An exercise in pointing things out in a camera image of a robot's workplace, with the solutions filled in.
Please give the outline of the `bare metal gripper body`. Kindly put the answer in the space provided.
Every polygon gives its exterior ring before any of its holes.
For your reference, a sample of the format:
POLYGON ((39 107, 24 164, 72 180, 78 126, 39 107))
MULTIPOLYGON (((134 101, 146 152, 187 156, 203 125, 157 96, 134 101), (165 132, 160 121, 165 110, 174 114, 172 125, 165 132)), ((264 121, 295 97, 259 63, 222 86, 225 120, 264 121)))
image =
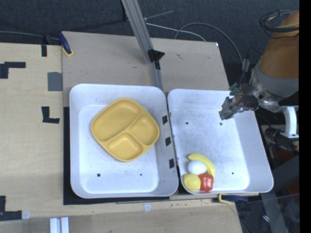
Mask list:
POLYGON ((252 85, 234 83, 230 87, 230 112, 239 113, 248 110, 256 110, 262 107, 273 113, 280 113, 286 110, 279 102, 283 97, 274 95, 266 90, 261 84, 252 85))

